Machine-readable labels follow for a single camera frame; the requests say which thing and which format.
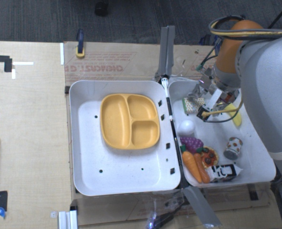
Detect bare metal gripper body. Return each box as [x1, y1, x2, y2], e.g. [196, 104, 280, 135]
[198, 67, 240, 105]

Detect patterned packet with green edge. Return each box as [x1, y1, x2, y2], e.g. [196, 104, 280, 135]
[182, 97, 206, 115]

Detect yellow banana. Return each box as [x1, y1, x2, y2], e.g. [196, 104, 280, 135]
[223, 103, 242, 126]

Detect white egg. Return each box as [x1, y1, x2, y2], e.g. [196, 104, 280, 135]
[178, 119, 196, 136]

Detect white plastic tray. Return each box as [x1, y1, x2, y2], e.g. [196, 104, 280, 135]
[68, 80, 181, 197]
[168, 77, 277, 188]

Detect purple grapes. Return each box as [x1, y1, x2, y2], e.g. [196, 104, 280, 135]
[180, 136, 204, 154]

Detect small patterned can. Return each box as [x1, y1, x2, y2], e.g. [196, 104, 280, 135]
[223, 137, 243, 161]

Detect pizza slice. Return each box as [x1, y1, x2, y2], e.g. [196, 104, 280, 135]
[197, 146, 219, 169]

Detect orange carrot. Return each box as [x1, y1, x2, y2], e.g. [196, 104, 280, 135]
[193, 153, 211, 184]
[180, 145, 203, 184]

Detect yellow divided plate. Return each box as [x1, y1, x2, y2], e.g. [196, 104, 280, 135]
[99, 93, 161, 150]

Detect black and white carton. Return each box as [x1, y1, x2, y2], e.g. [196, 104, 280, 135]
[206, 164, 243, 183]

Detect brown cardboard board red print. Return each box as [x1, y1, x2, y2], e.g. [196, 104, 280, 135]
[63, 41, 282, 226]

